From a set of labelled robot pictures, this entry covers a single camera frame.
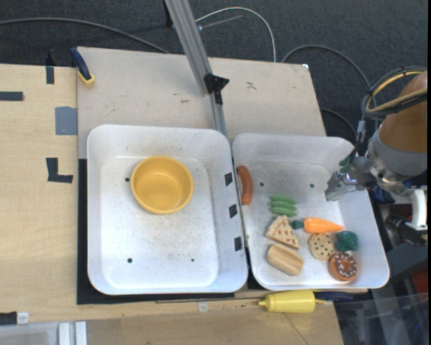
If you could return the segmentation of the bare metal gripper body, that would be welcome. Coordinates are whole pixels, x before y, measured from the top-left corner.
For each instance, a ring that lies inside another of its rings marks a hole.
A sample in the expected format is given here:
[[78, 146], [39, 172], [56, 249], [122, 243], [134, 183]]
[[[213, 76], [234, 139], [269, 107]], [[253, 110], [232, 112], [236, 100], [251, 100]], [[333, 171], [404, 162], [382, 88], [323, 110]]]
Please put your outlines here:
[[351, 191], [374, 189], [376, 186], [397, 196], [407, 196], [409, 187], [405, 179], [389, 171], [378, 158], [355, 156], [343, 165], [343, 185]]

